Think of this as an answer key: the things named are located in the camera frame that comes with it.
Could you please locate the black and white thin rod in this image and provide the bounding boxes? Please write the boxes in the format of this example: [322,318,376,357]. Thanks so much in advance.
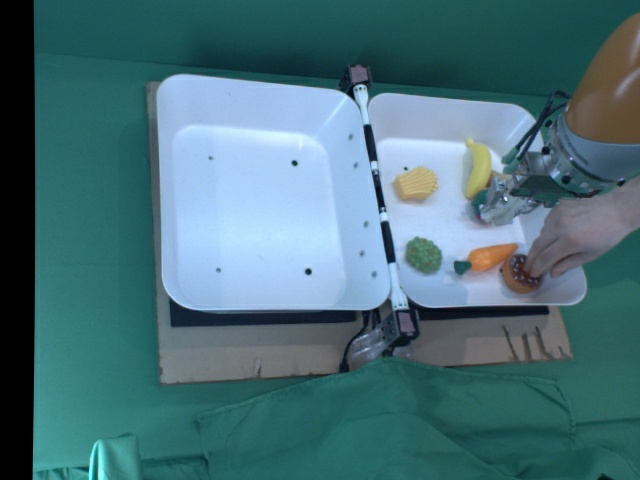
[352,83,413,314]

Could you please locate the yellow ridged crisp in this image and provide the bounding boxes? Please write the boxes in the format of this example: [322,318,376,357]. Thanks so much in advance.
[392,165,440,203]

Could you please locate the yellow banana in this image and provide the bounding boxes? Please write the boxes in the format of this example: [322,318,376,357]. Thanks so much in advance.
[464,137,494,201]

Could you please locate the pale green cloth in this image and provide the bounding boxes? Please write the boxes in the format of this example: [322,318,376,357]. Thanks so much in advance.
[88,432,144,480]

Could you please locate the person's hand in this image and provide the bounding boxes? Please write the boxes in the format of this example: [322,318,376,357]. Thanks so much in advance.
[524,186,630,279]

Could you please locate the brown cardboard board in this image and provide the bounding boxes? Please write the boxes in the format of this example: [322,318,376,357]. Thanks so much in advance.
[146,81,574,386]

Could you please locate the dark green cloth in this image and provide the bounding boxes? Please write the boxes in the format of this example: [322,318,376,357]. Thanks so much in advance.
[195,356,640,480]

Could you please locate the purple and green toy vegetable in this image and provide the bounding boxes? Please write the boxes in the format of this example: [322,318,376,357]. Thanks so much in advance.
[470,189,496,226]

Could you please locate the green grapes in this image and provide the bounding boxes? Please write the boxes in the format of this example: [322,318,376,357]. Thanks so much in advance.
[404,236,444,275]

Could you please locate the white plastic tray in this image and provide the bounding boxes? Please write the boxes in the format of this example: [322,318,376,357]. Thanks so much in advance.
[367,91,588,310]
[155,72,392,314]

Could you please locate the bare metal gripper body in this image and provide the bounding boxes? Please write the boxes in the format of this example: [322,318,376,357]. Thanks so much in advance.
[509,135,619,209]

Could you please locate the orange doughnut with chocolate icing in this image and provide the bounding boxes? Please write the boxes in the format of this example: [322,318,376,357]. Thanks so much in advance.
[500,253,545,296]

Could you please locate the orange carrot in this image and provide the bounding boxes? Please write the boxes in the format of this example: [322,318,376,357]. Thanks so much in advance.
[452,242,520,277]

